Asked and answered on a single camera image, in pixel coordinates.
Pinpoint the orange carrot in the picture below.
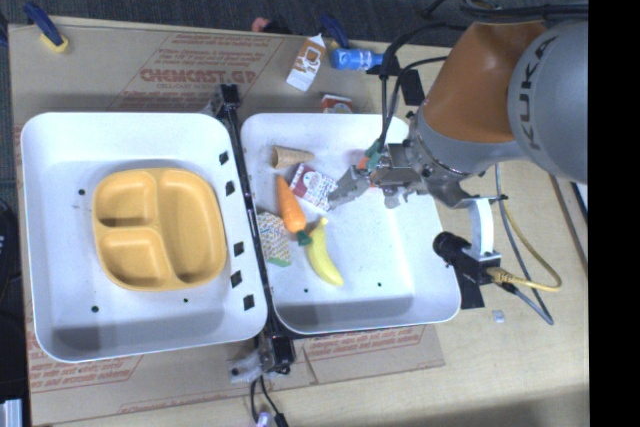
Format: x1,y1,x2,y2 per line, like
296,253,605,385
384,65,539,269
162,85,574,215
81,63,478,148
276,174,313,248

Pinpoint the black cylinder on white bracket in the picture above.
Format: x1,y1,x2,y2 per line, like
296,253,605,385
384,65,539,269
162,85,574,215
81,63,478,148
432,197,503,287

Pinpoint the blue bottle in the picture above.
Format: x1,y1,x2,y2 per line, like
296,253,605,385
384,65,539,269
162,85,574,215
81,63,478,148
329,47,386,72

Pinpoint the orange and white carton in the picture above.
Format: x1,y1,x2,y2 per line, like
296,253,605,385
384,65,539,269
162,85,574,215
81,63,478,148
285,33,328,93

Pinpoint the brown cardboard board red print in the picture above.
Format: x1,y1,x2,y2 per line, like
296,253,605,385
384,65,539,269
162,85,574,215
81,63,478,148
7,14,447,427

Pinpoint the orange divided plate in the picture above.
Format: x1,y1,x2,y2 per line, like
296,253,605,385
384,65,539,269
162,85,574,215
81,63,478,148
91,167,229,293

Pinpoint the black block with thin wires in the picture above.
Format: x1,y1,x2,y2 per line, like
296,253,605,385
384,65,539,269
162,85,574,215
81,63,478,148
255,333,297,375
213,83,243,114

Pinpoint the white patterned packet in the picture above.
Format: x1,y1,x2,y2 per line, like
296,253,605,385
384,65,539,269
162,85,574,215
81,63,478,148
256,211,293,268

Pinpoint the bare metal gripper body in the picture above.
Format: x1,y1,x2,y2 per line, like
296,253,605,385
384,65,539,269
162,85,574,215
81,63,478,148
368,142,485,210

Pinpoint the tan ice cream cone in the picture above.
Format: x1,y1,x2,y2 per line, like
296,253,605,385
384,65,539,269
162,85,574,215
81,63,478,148
271,144,316,171

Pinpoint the small red and white carton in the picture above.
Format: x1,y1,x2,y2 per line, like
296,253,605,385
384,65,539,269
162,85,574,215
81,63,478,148
320,93,355,115

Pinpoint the white plastic tray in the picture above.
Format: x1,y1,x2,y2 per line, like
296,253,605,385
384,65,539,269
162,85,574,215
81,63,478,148
239,112,462,337
19,111,269,364

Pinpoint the thin black rod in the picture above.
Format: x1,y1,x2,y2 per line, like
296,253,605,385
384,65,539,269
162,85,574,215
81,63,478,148
225,103,284,342

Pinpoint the yellow banana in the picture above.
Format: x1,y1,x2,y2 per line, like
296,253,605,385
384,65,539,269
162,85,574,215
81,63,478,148
305,216,346,288

